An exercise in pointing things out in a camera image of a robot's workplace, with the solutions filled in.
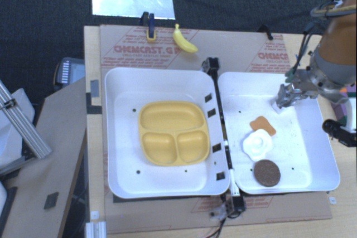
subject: brown cookie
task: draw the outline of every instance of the brown cookie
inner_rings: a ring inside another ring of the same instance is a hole
[[[250,122],[249,125],[254,131],[264,129],[270,136],[273,136],[276,133],[274,127],[270,125],[269,121],[264,116],[259,116],[256,120]]]
[[[266,187],[273,187],[280,181],[279,167],[270,160],[260,160],[254,165],[254,177]]]

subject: white tray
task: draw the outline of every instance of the white tray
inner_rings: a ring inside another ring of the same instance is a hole
[[[219,195],[229,186],[218,106],[212,79],[201,71],[118,67],[105,77],[108,182],[122,198]],[[211,94],[207,103],[205,97]],[[211,149],[201,163],[157,166],[145,157],[138,134],[140,109],[154,101],[184,100],[198,105],[208,124]],[[216,115],[208,117],[215,109]],[[213,152],[212,146],[221,144]],[[217,177],[224,173],[224,178]]]
[[[316,99],[306,99],[277,114],[271,103],[285,77],[281,74],[226,72],[219,77],[234,178],[244,192],[265,193],[334,190],[340,175]],[[274,187],[260,185],[253,176],[254,162],[243,152],[243,140],[252,132],[249,123],[264,116],[276,129],[273,149],[265,159],[280,169]]]

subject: toy banana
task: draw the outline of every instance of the toy banana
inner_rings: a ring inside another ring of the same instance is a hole
[[[188,42],[182,35],[180,29],[179,29],[179,24],[175,24],[175,30],[172,34],[172,38],[175,41],[175,43],[184,51],[189,52],[189,53],[195,53],[199,49],[192,43]]]

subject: wooden table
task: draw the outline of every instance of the wooden table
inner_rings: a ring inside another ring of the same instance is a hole
[[[291,64],[295,63],[295,54],[300,47],[302,35],[283,35],[285,47]],[[320,37],[314,36],[310,41],[310,50],[314,50]],[[85,27],[85,64],[86,92],[90,92],[92,80],[100,79],[100,30],[99,27]],[[304,57],[301,66],[308,63]],[[99,96],[91,99],[92,105],[101,105]],[[324,119],[335,119],[330,103],[319,97],[319,105]],[[90,211],[98,211],[99,217],[92,217],[92,222],[104,221],[104,169],[102,143],[102,115],[90,114],[87,119],[88,152],[89,152],[89,196]],[[357,185],[356,185],[356,149],[347,148],[336,140],[331,141],[332,149],[340,171],[341,183],[329,194],[336,199],[331,205],[332,219],[301,222],[284,222],[261,225],[226,226],[221,232],[224,237],[355,237],[357,226]],[[214,232],[214,228],[184,229],[170,231],[137,232],[108,235],[111,238],[197,238],[206,237]]]

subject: yellow plate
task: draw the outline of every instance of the yellow plate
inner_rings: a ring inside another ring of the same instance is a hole
[[[210,152],[202,110],[188,101],[158,101],[139,114],[139,136],[146,158],[159,166],[202,162]]]

